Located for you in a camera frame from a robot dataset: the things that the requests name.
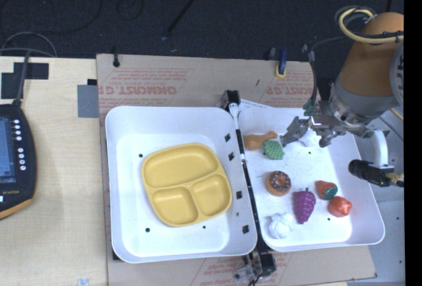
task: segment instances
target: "white tray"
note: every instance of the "white tray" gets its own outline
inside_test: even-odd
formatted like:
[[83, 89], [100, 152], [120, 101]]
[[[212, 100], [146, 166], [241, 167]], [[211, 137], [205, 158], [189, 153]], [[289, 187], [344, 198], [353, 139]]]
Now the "white tray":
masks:
[[[250, 107], [240, 112], [239, 125], [243, 137], [270, 130], [284, 135], [295, 116], [304, 118], [303, 110]], [[338, 136], [331, 145], [320, 148], [319, 137], [312, 130], [307, 132], [312, 133], [304, 138], [309, 142], [286, 145], [282, 160], [269, 159], [262, 149], [245, 150], [262, 238], [269, 247], [280, 252], [379, 243], [384, 238], [385, 228], [370, 183], [348, 171], [349, 162], [360, 159], [353, 135]], [[284, 171], [291, 178], [292, 188], [283, 197], [272, 196], [265, 188], [266, 175], [274, 170]], [[317, 196], [317, 180], [337, 184], [337, 195], [353, 204], [348, 216], [337, 218], [328, 212], [328, 201]], [[309, 220], [304, 224], [294, 220], [293, 231], [284, 239], [275, 239], [268, 230], [271, 215], [289, 212], [294, 216], [293, 192], [307, 187], [316, 195], [316, 205]]]
[[[120, 259], [141, 263], [236, 256], [253, 250], [255, 221], [233, 119], [227, 111], [217, 107], [121, 106], [107, 114], [105, 131], [111, 241]], [[154, 213], [140, 168], [153, 152], [192, 142], [216, 153], [229, 179], [233, 201], [227, 212], [215, 218], [171, 227]]]

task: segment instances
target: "yellow plate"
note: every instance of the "yellow plate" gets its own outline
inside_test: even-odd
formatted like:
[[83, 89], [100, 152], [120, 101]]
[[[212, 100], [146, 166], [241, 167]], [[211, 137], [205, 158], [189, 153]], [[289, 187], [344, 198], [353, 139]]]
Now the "yellow plate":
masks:
[[200, 143], [154, 152], [141, 167], [142, 182], [156, 215], [180, 227], [216, 217], [231, 205], [231, 187], [217, 155]]

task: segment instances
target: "device screen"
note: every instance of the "device screen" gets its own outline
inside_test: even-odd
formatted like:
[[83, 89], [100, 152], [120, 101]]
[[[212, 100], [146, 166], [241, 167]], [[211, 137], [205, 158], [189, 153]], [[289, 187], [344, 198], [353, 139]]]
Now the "device screen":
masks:
[[12, 135], [8, 117], [0, 116], [0, 184], [16, 183]]

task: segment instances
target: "cardboard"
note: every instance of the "cardboard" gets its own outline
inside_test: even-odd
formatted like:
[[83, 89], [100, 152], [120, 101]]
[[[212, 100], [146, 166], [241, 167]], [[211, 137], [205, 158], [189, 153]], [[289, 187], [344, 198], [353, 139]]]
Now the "cardboard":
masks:
[[[287, 62], [284, 78], [276, 61], [97, 55], [100, 137], [109, 284], [238, 286], [233, 278], [242, 257], [205, 258], [129, 264], [113, 259], [110, 236], [108, 172], [104, 120], [118, 105], [216, 106], [226, 90], [242, 99], [272, 107], [302, 107], [313, 90], [308, 63]], [[274, 252], [277, 270], [259, 285], [310, 285], [372, 278], [375, 267], [367, 246]]]

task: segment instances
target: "toy donut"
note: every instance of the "toy donut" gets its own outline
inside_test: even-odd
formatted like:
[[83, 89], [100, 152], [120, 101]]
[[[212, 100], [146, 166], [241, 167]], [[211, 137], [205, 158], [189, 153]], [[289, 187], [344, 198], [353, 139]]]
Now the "toy donut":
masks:
[[265, 187], [274, 196], [284, 196], [290, 191], [291, 180], [283, 171], [272, 171], [265, 179]]

